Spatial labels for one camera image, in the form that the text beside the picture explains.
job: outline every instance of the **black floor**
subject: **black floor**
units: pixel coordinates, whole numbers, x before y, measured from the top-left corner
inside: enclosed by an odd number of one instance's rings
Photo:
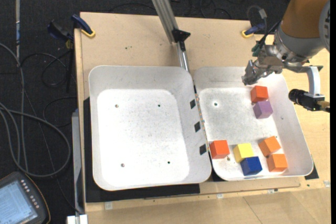
[[[0,42],[16,54],[15,0],[0,0],[0,4]],[[246,20],[251,5],[258,5],[266,11],[267,24],[271,26],[282,18],[288,0],[179,0],[172,3],[172,8],[175,16]],[[71,125],[67,123],[76,109],[76,101],[72,98],[76,96],[76,84],[71,81],[69,92],[66,92],[66,83],[55,85],[63,81],[65,75],[65,69],[59,62],[47,68],[45,73],[43,71],[53,60],[52,56],[58,57],[67,52],[62,41],[55,40],[48,34],[48,23],[54,19],[71,30],[70,16],[80,11],[156,14],[151,0],[20,0],[20,61],[28,57],[23,64],[25,89],[29,97],[25,99],[25,112],[34,114],[35,111],[39,117],[45,116],[54,125],[65,125],[60,130],[70,143]],[[258,20],[253,14],[251,17],[252,20]],[[69,55],[61,60],[67,65]],[[20,110],[21,90],[15,59],[0,48],[0,102],[10,109]],[[53,102],[64,97],[71,98]],[[48,149],[55,169],[58,169],[65,160],[67,148],[57,133],[45,127],[42,132],[38,123],[28,119],[25,119],[24,131],[29,171],[43,174],[53,171]],[[0,119],[0,178],[16,169],[10,155],[5,126]],[[75,214],[65,202],[55,179],[35,181],[50,207],[51,223],[65,223],[66,216]],[[68,199],[73,202],[71,166],[59,177],[59,183]]]

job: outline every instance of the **black bracket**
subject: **black bracket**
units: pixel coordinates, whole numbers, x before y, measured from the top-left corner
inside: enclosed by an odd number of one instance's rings
[[[190,36],[190,33],[179,30],[179,29],[174,29],[172,31],[173,37],[175,42],[179,42],[180,43],[180,47],[182,51],[185,51],[185,44],[184,41]]]

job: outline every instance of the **screen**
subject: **screen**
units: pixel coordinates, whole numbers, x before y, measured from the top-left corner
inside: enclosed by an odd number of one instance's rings
[[[36,217],[17,180],[0,188],[0,224],[24,224]]]

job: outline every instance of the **cube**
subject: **cube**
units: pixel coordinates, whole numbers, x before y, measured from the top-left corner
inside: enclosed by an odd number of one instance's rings
[[[253,111],[257,119],[266,119],[272,115],[273,109],[269,101],[260,101],[253,106]]]
[[[230,149],[226,140],[215,140],[210,144],[212,159],[222,159],[230,154]]]
[[[272,154],[267,158],[270,172],[282,172],[288,168],[285,154]]]
[[[236,162],[240,163],[243,159],[253,157],[253,149],[250,143],[238,144],[233,149]]]
[[[240,165],[244,176],[256,175],[263,169],[258,156],[245,158]]]
[[[268,157],[275,151],[281,149],[281,146],[275,136],[264,139],[259,143],[259,147],[265,157]]]
[[[251,90],[251,101],[257,103],[268,99],[268,91],[265,86],[254,86]]]

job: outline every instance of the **orange block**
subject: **orange block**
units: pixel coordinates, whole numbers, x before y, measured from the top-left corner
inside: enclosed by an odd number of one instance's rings
[[[254,86],[251,90],[251,101],[257,103],[259,101],[266,101],[268,99],[267,87]]]
[[[268,170],[270,172],[282,172],[287,169],[288,164],[284,154],[272,154],[267,158]]]
[[[275,136],[264,139],[259,143],[259,147],[265,157],[268,157],[275,151],[281,149],[281,146]]]
[[[230,154],[230,149],[226,140],[215,140],[210,144],[212,159],[222,159]]]

